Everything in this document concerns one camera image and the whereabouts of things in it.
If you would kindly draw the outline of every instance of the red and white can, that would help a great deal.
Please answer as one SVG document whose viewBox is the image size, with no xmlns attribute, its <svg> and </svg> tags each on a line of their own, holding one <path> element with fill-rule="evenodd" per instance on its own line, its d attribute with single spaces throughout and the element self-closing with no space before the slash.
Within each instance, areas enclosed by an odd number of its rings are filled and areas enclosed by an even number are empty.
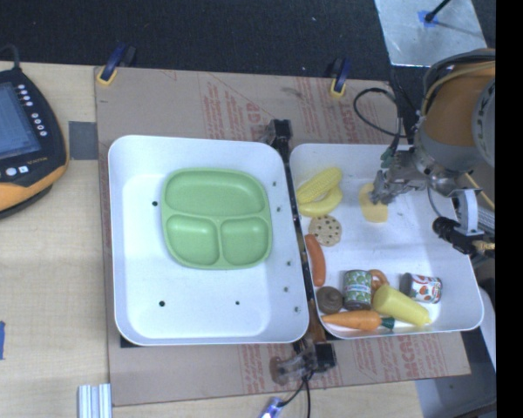
<svg viewBox="0 0 523 418">
<path fill-rule="evenodd" d="M 418 302 L 438 303 L 442 296 L 442 280 L 439 277 L 405 273 L 401 276 L 399 291 Z"/>
</svg>

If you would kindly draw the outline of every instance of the green plate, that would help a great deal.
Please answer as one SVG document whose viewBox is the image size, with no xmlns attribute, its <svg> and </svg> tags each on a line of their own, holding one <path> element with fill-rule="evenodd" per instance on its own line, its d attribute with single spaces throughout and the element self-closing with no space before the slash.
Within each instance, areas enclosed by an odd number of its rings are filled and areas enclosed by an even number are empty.
<svg viewBox="0 0 523 418">
<path fill-rule="evenodd" d="M 161 215 L 166 247 L 184 266 L 255 266 L 271 251 L 268 195 L 245 172 L 194 167 L 163 184 Z"/>
</svg>

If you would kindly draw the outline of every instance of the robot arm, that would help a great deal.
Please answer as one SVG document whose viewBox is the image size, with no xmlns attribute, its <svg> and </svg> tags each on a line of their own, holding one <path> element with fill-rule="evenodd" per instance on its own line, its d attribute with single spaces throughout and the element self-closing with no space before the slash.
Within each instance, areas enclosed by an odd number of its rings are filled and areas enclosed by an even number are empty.
<svg viewBox="0 0 523 418">
<path fill-rule="evenodd" d="M 384 154 L 369 196 L 374 204 L 389 204 L 400 194 L 428 189 L 454 199 L 459 222 L 440 218 L 433 228 L 459 251 L 472 253 L 473 242 L 484 234 L 481 189 L 461 189 L 457 180 L 483 161 L 494 167 L 495 51 L 471 51 L 434 64 L 424 89 L 413 146 Z"/>
</svg>

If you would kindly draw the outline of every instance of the green can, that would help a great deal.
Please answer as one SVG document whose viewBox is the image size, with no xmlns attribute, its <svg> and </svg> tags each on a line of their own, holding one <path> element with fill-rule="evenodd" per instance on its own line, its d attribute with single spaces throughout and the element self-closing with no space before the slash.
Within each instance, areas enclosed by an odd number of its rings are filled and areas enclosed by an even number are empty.
<svg viewBox="0 0 523 418">
<path fill-rule="evenodd" d="M 370 310 L 372 274 L 363 269 L 347 271 L 343 277 L 343 307 L 347 310 Z"/>
</svg>

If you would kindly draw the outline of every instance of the blue mark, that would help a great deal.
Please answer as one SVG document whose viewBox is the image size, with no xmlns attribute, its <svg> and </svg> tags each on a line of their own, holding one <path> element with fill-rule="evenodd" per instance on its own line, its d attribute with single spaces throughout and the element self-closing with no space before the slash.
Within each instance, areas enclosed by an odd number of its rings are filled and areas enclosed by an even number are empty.
<svg viewBox="0 0 523 418">
<path fill-rule="evenodd" d="M 3 343 L 6 340 L 6 322 L 0 320 L 0 361 L 3 361 Z"/>
<path fill-rule="evenodd" d="M 425 28 L 433 28 L 435 25 L 439 24 L 438 16 L 434 16 L 431 22 L 426 22 L 425 17 L 428 13 L 428 10 L 420 10 L 418 12 L 418 20 L 425 24 Z"/>
</svg>

